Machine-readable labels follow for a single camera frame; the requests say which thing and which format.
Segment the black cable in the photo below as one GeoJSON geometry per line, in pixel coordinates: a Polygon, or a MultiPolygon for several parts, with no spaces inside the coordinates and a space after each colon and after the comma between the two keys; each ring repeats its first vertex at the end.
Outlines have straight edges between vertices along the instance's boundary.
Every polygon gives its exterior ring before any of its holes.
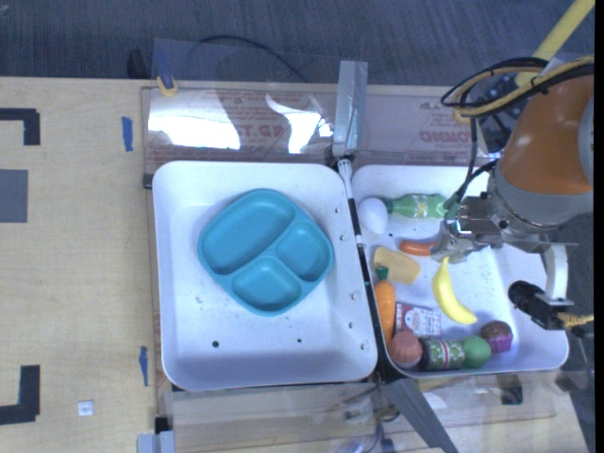
{"type": "Polygon", "coordinates": [[[499,159],[494,159],[492,161],[489,161],[489,162],[483,164],[482,166],[480,166],[476,171],[471,173],[463,181],[461,186],[453,194],[451,194],[449,199],[447,199],[445,201],[445,203],[443,204],[445,210],[449,210],[451,208],[451,205],[453,205],[453,203],[460,204],[461,199],[463,198],[463,195],[465,194],[465,191],[467,190],[470,183],[474,180],[474,178],[476,178],[478,175],[481,175],[485,171],[490,172],[491,170],[493,170],[493,168],[495,168],[495,165],[497,164],[498,161],[499,161],[499,159]]]}
{"type": "Polygon", "coordinates": [[[217,35],[210,35],[208,37],[205,37],[205,38],[197,41],[197,43],[209,43],[209,42],[213,42],[213,41],[223,41],[223,40],[241,41],[241,42],[249,43],[250,45],[254,45],[254,46],[258,47],[259,49],[262,49],[263,51],[268,52],[273,57],[275,57],[277,60],[279,60],[283,65],[285,65],[302,82],[309,82],[302,74],[300,74],[297,71],[297,69],[295,69],[292,66],[292,64],[290,64],[290,62],[288,62],[286,59],[284,59],[282,56],[280,56],[273,49],[271,49],[270,47],[267,47],[263,43],[253,41],[253,40],[248,39],[246,37],[241,37],[239,35],[230,35],[230,34],[217,34],[217,35]]]}
{"type": "Polygon", "coordinates": [[[400,411],[397,411],[392,417],[386,419],[382,418],[380,421],[382,423],[392,423],[398,416],[400,416],[400,411]]]}
{"type": "Polygon", "coordinates": [[[501,118],[499,116],[497,116],[497,114],[493,114],[491,117],[493,118],[493,120],[495,121],[497,126],[499,127],[499,130],[501,130],[505,134],[510,134],[510,130],[505,127],[505,125],[501,121],[501,118]]]}
{"type": "Polygon", "coordinates": [[[381,425],[381,422],[378,422],[376,425],[376,432],[374,434],[373,441],[371,442],[371,444],[369,445],[369,447],[367,449],[363,449],[362,453],[371,453],[378,445],[378,442],[383,439],[384,439],[384,427],[381,425]]]}
{"type": "MultiPolygon", "coordinates": [[[[453,86],[451,89],[449,89],[442,97],[441,97],[441,104],[443,106],[447,106],[447,107],[456,107],[456,106],[460,106],[460,103],[447,103],[445,102],[446,99],[453,93],[455,92],[455,90],[457,90],[459,87],[461,87],[463,84],[465,84],[466,82],[472,80],[473,78],[480,76],[482,74],[491,74],[492,76],[495,76],[495,71],[498,69],[505,69],[507,67],[540,67],[541,69],[544,69],[547,65],[547,60],[544,59],[539,59],[539,58],[535,58],[535,57],[518,57],[518,58],[513,58],[513,59],[507,59],[507,60],[502,60],[501,62],[498,62],[497,64],[494,64],[490,67],[486,67],[485,69],[482,69],[481,71],[470,75],[469,77],[467,77],[466,79],[464,79],[463,81],[459,82],[458,84],[456,84],[455,86],[453,86]]],[[[476,104],[472,104],[472,103],[466,103],[465,102],[465,97],[467,97],[467,94],[470,92],[470,89],[468,89],[465,94],[461,97],[461,101],[462,101],[462,105],[465,107],[476,107],[478,105],[478,103],[476,104]]],[[[482,101],[480,103],[480,105],[484,105],[484,104],[488,104],[488,101],[482,101]]]]}
{"type": "MultiPolygon", "coordinates": [[[[464,84],[471,81],[472,79],[477,78],[478,76],[488,75],[488,74],[490,74],[488,76],[496,76],[497,74],[495,73],[495,71],[500,70],[500,69],[506,69],[506,68],[513,68],[513,69],[517,69],[517,70],[520,70],[522,68],[527,68],[527,67],[531,67],[533,69],[537,69],[537,68],[543,69],[543,68],[545,68],[545,66],[543,65],[544,63],[545,63],[545,65],[547,64],[547,62],[545,60],[535,59],[535,58],[517,58],[517,59],[504,60],[503,62],[499,62],[498,64],[495,64],[491,67],[483,69],[482,71],[480,71],[474,75],[471,75],[470,77],[466,78],[459,84],[455,85],[453,88],[451,88],[449,91],[447,91],[441,97],[441,104],[443,104],[443,106],[445,106],[445,107],[456,108],[456,109],[473,109],[473,108],[482,108],[485,106],[489,106],[493,103],[496,103],[497,101],[502,100],[503,98],[497,97],[497,98],[493,98],[493,99],[482,99],[479,102],[473,102],[473,103],[466,102],[467,95],[474,89],[474,87],[476,87],[479,83],[481,83],[481,80],[477,80],[477,82],[473,83],[470,87],[468,87],[468,89],[465,89],[463,94],[461,95],[459,102],[446,102],[446,99],[448,97],[450,97],[451,94],[453,94],[457,89],[462,88],[464,86],[464,84]]],[[[551,86],[554,86],[556,84],[559,84],[559,83],[564,82],[565,80],[568,80],[571,78],[594,74],[595,71],[596,71],[595,63],[587,62],[587,63],[583,63],[581,65],[577,65],[576,67],[570,68],[568,70],[565,70],[564,72],[560,72],[559,74],[554,75],[551,78],[549,78],[545,81],[542,81],[536,85],[534,84],[534,80],[531,80],[533,85],[526,91],[519,93],[519,95],[517,95],[513,99],[510,99],[509,101],[505,101],[503,104],[501,104],[499,107],[497,107],[495,109],[485,110],[484,112],[473,112],[471,116],[477,117],[477,118],[491,116],[496,112],[501,112],[502,110],[509,109],[509,108],[517,105],[519,102],[522,102],[522,101],[528,99],[529,97],[531,97],[532,95],[534,95],[536,93],[546,92],[547,89],[551,86]]]]}
{"type": "Polygon", "coordinates": [[[465,180],[461,185],[460,196],[458,202],[461,202],[461,198],[465,195],[465,191],[472,180],[471,176],[474,172],[474,165],[476,164],[476,156],[478,154],[478,131],[476,126],[476,119],[470,119],[470,161],[468,162],[468,171],[465,175],[465,180]]]}

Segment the gray carpet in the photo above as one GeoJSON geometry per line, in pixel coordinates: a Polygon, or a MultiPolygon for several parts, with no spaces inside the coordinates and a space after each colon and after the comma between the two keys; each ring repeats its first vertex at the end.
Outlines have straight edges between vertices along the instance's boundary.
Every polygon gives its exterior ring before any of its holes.
{"type": "MultiPolygon", "coordinates": [[[[334,81],[326,65],[353,59],[369,63],[370,84],[448,86],[502,59],[531,55],[573,1],[0,0],[0,75],[128,78],[130,50],[140,49],[150,67],[155,38],[196,42],[232,34],[284,56],[314,57],[300,69],[311,82],[334,81]]],[[[592,10],[560,56],[594,52],[592,10]]],[[[244,78],[241,72],[233,78],[244,78]]],[[[571,256],[568,293],[579,313],[594,307],[593,224],[593,215],[581,216],[556,236],[580,245],[571,256]]],[[[563,369],[579,372],[568,387],[595,451],[594,341],[582,343],[587,366],[572,338],[563,369]],[[586,367],[592,373],[581,376],[586,367]]]]}

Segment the divided plate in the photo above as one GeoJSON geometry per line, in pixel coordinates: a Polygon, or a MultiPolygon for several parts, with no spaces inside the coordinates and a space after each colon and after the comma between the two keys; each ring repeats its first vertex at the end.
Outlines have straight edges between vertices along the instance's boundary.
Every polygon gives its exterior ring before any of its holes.
{"type": "Polygon", "coordinates": [[[260,315],[289,310],[333,263],[323,230],[270,189],[253,190],[221,211],[199,235],[197,253],[228,294],[260,315]]]}

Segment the black tape mark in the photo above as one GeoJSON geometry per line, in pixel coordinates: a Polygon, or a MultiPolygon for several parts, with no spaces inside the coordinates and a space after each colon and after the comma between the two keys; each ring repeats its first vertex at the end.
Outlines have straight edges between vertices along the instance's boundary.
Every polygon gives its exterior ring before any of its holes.
{"type": "Polygon", "coordinates": [[[23,145],[40,145],[40,113],[35,109],[0,109],[0,121],[23,121],[23,145]]]}
{"type": "Polygon", "coordinates": [[[21,366],[17,404],[0,406],[0,425],[36,421],[40,414],[40,366],[21,366]]]}
{"type": "Polygon", "coordinates": [[[153,175],[151,173],[145,173],[143,175],[143,188],[146,190],[153,189],[153,175]]]}

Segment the orange toy food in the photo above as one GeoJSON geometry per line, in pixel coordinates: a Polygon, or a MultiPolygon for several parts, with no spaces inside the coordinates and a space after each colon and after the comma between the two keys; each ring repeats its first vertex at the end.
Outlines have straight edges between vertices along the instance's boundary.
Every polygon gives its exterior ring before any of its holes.
{"type": "Polygon", "coordinates": [[[379,282],[374,290],[379,312],[379,323],[384,333],[386,345],[393,338],[394,316],[396,313],[396,294],[394,285],[388,280],[388,267],[380,266],[376,269],[379,282]]]}
{"type": "Polygon", "coordinates": [[[403,240],[398,249],[409,255],[418,255],[420,257],[429,257],[430,248],[436,245],[436,242],[414,242],[412,240],[403,240]]]}
{"type": "Polygon", "coordinates": [[[399,330],[388,344],[388,354],[398,367],[411,369],[422,359],[424,349],[410,330],[399,330]]]}

